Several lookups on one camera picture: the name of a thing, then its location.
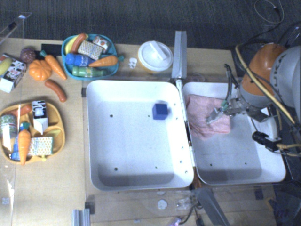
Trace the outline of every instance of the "toy pumpkin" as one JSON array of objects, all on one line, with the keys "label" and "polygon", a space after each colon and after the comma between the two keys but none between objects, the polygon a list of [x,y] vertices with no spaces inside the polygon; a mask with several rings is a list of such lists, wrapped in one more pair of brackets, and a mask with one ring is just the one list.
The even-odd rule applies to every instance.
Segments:
[{"label": "toy pumpkin", "polygon": [[45,60],[34,60],[29,65],[29,75],[36,81],[45,81],[52,74],[52,69]]}]

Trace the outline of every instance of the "pink cloth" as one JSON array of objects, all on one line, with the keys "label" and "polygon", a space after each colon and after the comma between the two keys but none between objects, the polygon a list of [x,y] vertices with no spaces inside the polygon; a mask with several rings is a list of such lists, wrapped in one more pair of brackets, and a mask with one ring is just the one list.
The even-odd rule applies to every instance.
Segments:
[{"label": "pink cloth", "polygon": [[215,107],[220,108],[221,103],[221,99],[188,95],[186,108],[190,131],[193,136],[206,140],[214,134],[227,134],[230,132],[230,117],[227,115],[223,115],[209,125],[206,123],[206,118]]}]

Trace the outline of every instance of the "blue sponge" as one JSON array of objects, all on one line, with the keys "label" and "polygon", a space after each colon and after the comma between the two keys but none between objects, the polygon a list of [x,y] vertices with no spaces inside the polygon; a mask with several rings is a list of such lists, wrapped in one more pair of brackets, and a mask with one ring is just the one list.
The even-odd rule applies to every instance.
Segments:
[{"label": "blue sponge", "polygon": [[154,120],[165,120],[168,116],[166,104],[155,104],[152,108],[152,117]]}]

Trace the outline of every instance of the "white lid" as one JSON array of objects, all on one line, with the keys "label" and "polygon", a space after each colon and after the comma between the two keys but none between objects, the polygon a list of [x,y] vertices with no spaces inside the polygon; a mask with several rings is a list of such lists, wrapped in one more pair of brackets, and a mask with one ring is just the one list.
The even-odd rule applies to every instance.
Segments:
[{"label": "white lid", "polygon": [[168,69],[174,60],[169,47],[156,41],[142,44],[138,51],[138,58],[146,68],[157,72]]}]

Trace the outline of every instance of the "blue basket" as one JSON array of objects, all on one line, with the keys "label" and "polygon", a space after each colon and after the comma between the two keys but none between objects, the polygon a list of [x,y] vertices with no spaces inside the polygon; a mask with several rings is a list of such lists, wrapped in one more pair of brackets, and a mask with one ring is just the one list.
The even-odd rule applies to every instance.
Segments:
[{"label": "blue basket", "polygon": [[[62,59],[63,59],[63,65],[64,65],[64,68],[65,68],[65,71],[66,73],[71,77],[71,78],[74,78],[76,80],[80,80],[80,81],[95,81],[95,80],[101,80],[101,79],[104,79],[104,78],[108,78],[110,76],[112,76],[113,74],[116,73],[116,71],[118,70],[118,66],[119,66],[119,63],[115,64],[114,66],[108,66],[108,67],[102,67],[102,70],[105,69],[106,70],[106,75],[105,76],[99,76],[99,77],[92,77],[92,78],[85,78],[85,77],[78,77],[78,76],[74,76],[72,74],[72,68],[73,66],[72,65],[67,65],[66,64],[66,55],[65,55],[65,45],[72,39],[74,38],[76,35],[73,35],[73,36],[70,36],[68,37],[67,39],[64,40],[63,44],[62,44]],[[103,57],[106,57],[108,55],[115,55],[117,56],[117,52],[116,52],[116,49],[115,49],[115,46],[114,44],[112,43],[112,41],[106,37],[106,36],[103,36],[103,35],[100,35],[100,34],[88,34],[88,38],[87,38],[87,41],[89,42],[92,42],[93,39],[95,38],[95,36],[101,36],[102,38],[106,39],[108,42],[111,43],[111,46],[110,46],[110,49],[107,51],[106,54],[102,54],[100,56],[100,58],[103,58]]]}]

